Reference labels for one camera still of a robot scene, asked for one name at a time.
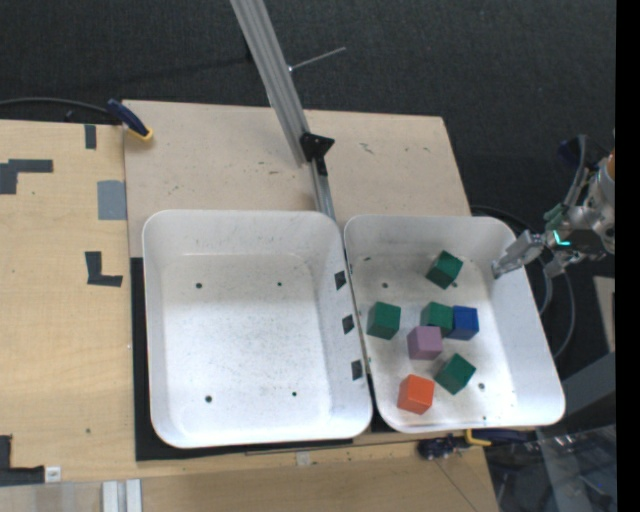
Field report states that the blue cube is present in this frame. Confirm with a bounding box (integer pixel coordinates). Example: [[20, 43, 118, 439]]
[[448, 305, 481, 342]]

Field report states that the pale wood board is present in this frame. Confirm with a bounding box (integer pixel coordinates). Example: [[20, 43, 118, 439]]
[[122, 99, 487, 481]]

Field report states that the orange cube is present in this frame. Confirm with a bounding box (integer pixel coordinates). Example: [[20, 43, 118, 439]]
[[396, 373, 436, 416]]

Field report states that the green cube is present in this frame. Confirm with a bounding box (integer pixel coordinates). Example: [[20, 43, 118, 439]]
[[365, 301, 403, 342], [425, 249, 465, 291], [433, 352, 478, 396], [419, 301, 455, 337]]

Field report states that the purple cube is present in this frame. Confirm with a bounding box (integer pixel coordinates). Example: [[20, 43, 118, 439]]
[[406, 325, 445, 362]]

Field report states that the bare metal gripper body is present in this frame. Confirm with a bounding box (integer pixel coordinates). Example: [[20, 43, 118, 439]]
[[545, 200, 617, 263]]

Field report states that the white plastic tray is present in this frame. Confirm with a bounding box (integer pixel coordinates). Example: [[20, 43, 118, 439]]
[[141, 208, 374, 450], [343, 213, 567, 435]]

